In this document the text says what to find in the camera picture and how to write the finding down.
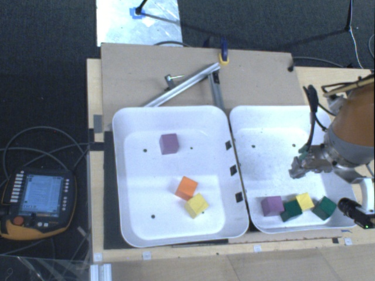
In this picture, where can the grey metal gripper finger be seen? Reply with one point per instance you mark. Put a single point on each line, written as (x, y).
(298, 162)
(296, 173)

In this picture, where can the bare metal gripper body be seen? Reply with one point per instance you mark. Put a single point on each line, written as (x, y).
(317, 159)

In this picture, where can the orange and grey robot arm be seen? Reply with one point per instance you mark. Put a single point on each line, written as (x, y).
(356, 119)

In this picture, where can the white plastic tray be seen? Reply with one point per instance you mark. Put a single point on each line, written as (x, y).
(269, 168)
(152, 180)

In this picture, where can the yellow cube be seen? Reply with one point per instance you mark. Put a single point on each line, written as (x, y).
(196, 206)
(305, 201)

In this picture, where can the green cube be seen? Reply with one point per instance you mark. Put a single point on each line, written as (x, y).
(323, 208)
(284, 217)
(293, 208)

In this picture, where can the purple cube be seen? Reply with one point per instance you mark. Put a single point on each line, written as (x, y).
(169, 144)
(272, 206)

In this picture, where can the brown cardboard board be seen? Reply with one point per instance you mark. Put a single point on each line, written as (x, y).
(252, 78)

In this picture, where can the orange cube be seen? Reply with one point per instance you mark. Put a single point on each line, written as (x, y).
(186, 187)

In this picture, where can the black cylinder on white bracket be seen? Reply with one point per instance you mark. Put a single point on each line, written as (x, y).
(351, 208)

